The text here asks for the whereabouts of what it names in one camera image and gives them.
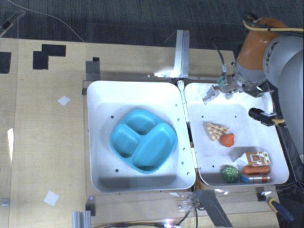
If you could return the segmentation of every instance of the blue plate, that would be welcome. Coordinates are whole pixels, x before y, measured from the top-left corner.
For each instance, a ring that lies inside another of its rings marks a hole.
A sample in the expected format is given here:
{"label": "blue plate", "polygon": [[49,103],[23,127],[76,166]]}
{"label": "blue plate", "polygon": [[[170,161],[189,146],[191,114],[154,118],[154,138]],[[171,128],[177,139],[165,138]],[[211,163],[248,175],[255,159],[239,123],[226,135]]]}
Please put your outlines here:
{"label": "blue plate", "polygon": [[112,150],[142,173],[157,171],[177,144],[176,132],[166,122],[143,109],[123,117],[110,136]]}

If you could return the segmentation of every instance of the white wire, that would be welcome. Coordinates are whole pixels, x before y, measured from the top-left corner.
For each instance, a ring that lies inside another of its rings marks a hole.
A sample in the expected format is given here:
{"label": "white wire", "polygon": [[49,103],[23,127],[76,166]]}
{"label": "white wire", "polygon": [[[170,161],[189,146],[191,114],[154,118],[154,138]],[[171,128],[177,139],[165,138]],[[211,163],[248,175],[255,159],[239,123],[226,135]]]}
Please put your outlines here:
{"label": "white wire", "polygon": [[6,1],[8,1],[8,2],[10,2],[11,4],[13,4],[13,5],[15,5],[15,6],[17,6],[17,7],[19,7],[19,8],[22,8],[22,9],[24,9],[24,10],[27,10],[27,11],[30,11],[30,12],[33,12],[33,13],[37,13],[37,14],[42,14],[42,15],[45,15],[45,16],[49,16],[49,17],[51,17],[51,18],[54,18],[54,19],[57,19],[57,20],[59,20],[61,23],[63,23],[64,25],[66,25],[75,35],[77,35],[77,37],[82,41],[82,42],[85,42],[85,40],[83,40],[67,23],[65,23],[63,20],[61,20],[61,19],[59,19],[59,18],[57,18],[57,17],[55,17],[55,16],[53,16],[53,15],[49,15],[49,14],[46,14],[46,13],[42,13],[42,12],[38,12],[38,11],[35,11],[35,10],[31,10],[31,9],[28,9],[28,8],[25,8],[25,7],[23,7],[23,6],[20,6],[20,5],[18,5],[18,4],[16,4],[16,3],[14,3],[14,2],[12,2],[11,0],[6,0]]}

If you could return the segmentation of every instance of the wooden table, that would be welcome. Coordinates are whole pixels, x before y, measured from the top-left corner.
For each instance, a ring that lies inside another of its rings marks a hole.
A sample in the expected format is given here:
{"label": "wooden table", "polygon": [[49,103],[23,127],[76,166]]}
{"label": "wooden table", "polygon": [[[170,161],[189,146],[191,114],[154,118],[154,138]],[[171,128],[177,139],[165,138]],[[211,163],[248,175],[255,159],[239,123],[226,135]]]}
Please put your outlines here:
{"label": "wooden table", "polygon": [[[41,51],[42,44],[66,45],[66,56],[49,57],[48,70],[33,70],[33,51]],[[16,109],[12,107],[8,112],[15,116],[11,185],[10,190],[0,189],[2,197],[10,195],[10,206],[1,207],[0,225],[6,228],[9,221],[10,228],[71,228],[73,211],[84,211],[86,203],[82,96],[86,61],[99,57],[101,73],[148,75],[172,66],[175,49],[1,38],[0,51],[12,52],[11,72],[0,75],[1,88],[16,89]],[[227,65],[234,60],[230,51],[223,51],[223,55]],[[218,77],[221,73],[214,50],[191,49],[189,67],[190,75]],[[17,80],[17,86],[10,77]],[[65,106],[57,102],[64,95],[71,99]],[[1,159],[2,187],[9,186],[2,177],[10,178],[10,165],[7,172],[2,171],[5,164]],[[59,195],[55,206],[44,202],[49,190]],[[161,212],[162,215],[166,212],[168,218],[183,217],[184,213],[177,212],[168,195],[101,193],[98,202],[104,205],[104,210],[92,221],[97,224],[142,217],[157,220],[163,218],[159,216]],[[278,200],[275,192],[270,195]],[[253,197],[233,194],[219,201],[234,227],[278,227],[276,215],[266,202]],[[143,206],[147,204],[149,210],[145,211]],[[192,213],[182,227],[195,227]],[[199,212],[199,227],[213,227],[205,211]]]}

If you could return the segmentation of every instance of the white tape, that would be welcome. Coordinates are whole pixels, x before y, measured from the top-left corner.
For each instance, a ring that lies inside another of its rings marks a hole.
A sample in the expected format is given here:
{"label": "white tape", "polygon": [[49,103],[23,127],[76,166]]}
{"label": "white tape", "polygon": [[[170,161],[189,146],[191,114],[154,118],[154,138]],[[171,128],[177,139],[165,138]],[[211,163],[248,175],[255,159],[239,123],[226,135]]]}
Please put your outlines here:
{"label": "white tape", "polygon": [[59,195],[57,195],[56,193],[54,193],[52,191],[48,191],[48,194],[44,198],[44,201],[51,206],[55,206],[58,198],[59,198]]}
{"label": "white tape", "polygon": [[70,101],[71,99],[69,98],[69,97],[67,97],[67,96],[63,96],[63,97],[61,97],[59,100],[58,100],[58,102],[60,103],[60,104],[62,104],[62,105],[66,105],[69,101]]}

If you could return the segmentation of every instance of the toy hot dog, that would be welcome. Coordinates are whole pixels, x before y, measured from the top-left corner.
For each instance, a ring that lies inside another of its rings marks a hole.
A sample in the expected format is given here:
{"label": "toy hot dog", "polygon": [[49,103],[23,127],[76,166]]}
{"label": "toy hot dog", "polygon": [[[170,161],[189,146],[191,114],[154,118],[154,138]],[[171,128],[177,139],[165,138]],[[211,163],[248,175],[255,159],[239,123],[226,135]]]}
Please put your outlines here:
{"label": "toy hot dog", "polygon": [[270,172],[270,167],[268,165],[261,165],[261,166],[247,165],[243,168],[243,172],[249,175],[267,174]]}

